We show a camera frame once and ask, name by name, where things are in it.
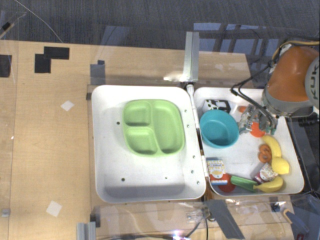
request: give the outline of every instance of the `yellow banana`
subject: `yellow banana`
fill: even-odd
[[[273,181],[262,183],[261,185],[253,185],[253,189],[259,189],[263,192],[271,193],[281,189],[283,184],[284,180],[280,176],[277,176]]]
[[[282,156],[279,142],[271,135],[264,135],[262,140],[270,147],[272,158],[280,158]]]

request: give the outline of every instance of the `blue bowl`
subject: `blue bowl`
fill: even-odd
[[[200,130],[204,143],[221,149],[236,143],[239,128],[236,120],[222,110],[209,110],[200,119]]]

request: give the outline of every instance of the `wooden table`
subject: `wooden table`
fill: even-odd
[[[69,60],[53,59],[50,74],[35,73],[35,54],[43,54],[44,46],[70,48]],[[0,209],[11,209],[9,218],[0,217],[0,239],[76,239],[77,223],[88,223],[91,213],[86,100],[90,64],[105,62],[107,83],[140,83],[143,76],[144,81],[164,84],[164,76],[183,70],[184,51],[1,40],[0,54],[12,55],[10,77],[0,78],[0,119],[6,122],[0,132]],[[249,75],[243,54],[200,53],[204,84],[223,86]],[[74,104],[69,111],[61,108],[66,101]],[[57,217],[46,212],[51,201],[62,206]],[[163,221],[173,218],[160,204],[157,209]],[[252,235],[246,220],[240,228]],[[290,225],[278,222],[257,223],[253,227],[261,238],[255,239],[291,239]],[[211,236],[223,239],[216,224],[209,226]],[[204,235],[200,229],[193,237]]]

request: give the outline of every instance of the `cable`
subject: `cable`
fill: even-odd
[[[236,83],[234,84],[230,91],[232,94],[236,95],[236,96],[239,96],[241,97],[242,99],[246,100],[247,102],[251,103],[252,105],[256,106],[260,112],[265,116],[267,117],[268,121],[270,122],[270,125],[274,125],[274,119],[273,119],[273,116],[264,108],[262,107],[260,104],[258,104],[256,101],[254,101],[253,99],[251,99],[250,97],[248,97],[247,95],[245,95],[242,91],[241,91],[241,88],[247,83],[249,82],[250,80],[254,79],[256,76],[260,75],[262,72],[266,71],[267,69],[269,69],[271,67],[271,63],[272,61],[269,61],[268,64],[263,68],[261,69],[260,71],[258,71],[257,73],[255,73],[254,75],[252,75],[251,77],[243,80],[242,82],[239,82],[239,83]],[[234,90],[234,88],[236,86],[239,86],[238,87],[238,92],[236,92]]]
[[[264,67],[262,70],[258,71],[257,73],[255,73],[254,75],[252,75],[251,77],[245,79],[242,82],[236,83],[234,84],[230,91],[232,94],[241,97],[242,99],[246,100],[247,102],[251,103],[252,105],[254,105],[255,107],[257,107],[260,112],[268,119],[270,126],[276,127],[277,123],[275,122],[274,117],[264,108],[262,107],[260,104],[258,104],[257,102],[255,102],[253,99],[251,99],[250,97],[246,96],[242,91],[241,88],[250,80],[254,79],[256,76],[260,75],[262,72],[266,71],[269,68],[272,68],[275,63],[276,63],[276,59],[279,57],[280,55],[280,51],[281,48],[284,47],[285,45],[288,44],[292,44],[295,46],[318,46],[320,44],[319,41],[297,41],[297,40],[292,40],[292,41],[286,41],[284,43],[282,43],[273,53],[272,55],[272,59],[268,62],[267,66]],[[236,92],[234,90],[235,87],[238,86],[238,92]]]
[[[63,41],[61,40],[61,38],[58,36],[58,34],[52,29],[52,27],[50,27],[50,25],[48,23],[46,23],[40,16],[38,16],[37,14],[35,14],[32,10],[30,10],[29,8],[27,8],[25,5],[23,5],[21,2],[19,2],[18,0],[13,0],[15,2],[17,2],[19,5],[21,5],[23,8],[25,8],[27,11],[29,11],[30,13],[32,13],[34,16],[36,16],[40,21],[42,21],[52,32],[53,34],[58,38],[58,40],[63,43]]]
[[[195,225],[194,229],[192,229],[188,234],[185,235],[185,237],[186,238],[190,237],[193,234],[193,232],[195,232],[197,230],[197,228],[199,227],[200,223],[201,223],[201,220]]]
[[[296,46],[318,46],[320,42],[319,41],[296,41],[296,40],[286,41],[282,43],[273,53],[272,55],[273,62],[275,61],[277,55],[279,55],[281,48],[288,44],[296,45]]]
[[[209,238],[209,227],[208,227],[208,221],[207,221],[207,219],[204,219],[204,221],[205,221],[205,229],[206,229],[206,240],[208,240],[208,238]]]
[[[205,219],[205,224],[207,228],[207,240],[208,240],[208,235],[209,235],[209,229],[208,229],[208,223],[207,219]],[[186,238],[190,237],[199,227],[201,223],[201,220],[195,225],[195,227],[185,235]],[[141,239],[141,238],[159,238],[159,239],[165,239],[165,240],[172,240],[173,237],[172,235],[168,234],[125,234],[125,235],[120,235],[120,236],[115,236],[115,237],[109,237],[109,238],[103,238],[100,240],[135,240],[135,239]]]

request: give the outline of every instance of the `green plate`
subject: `green plate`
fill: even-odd
[[[123,109],[122,121],[125,143],[134,154],[173,155],[185,146],[181,115],[177,106],[170,101],[130,101]]]

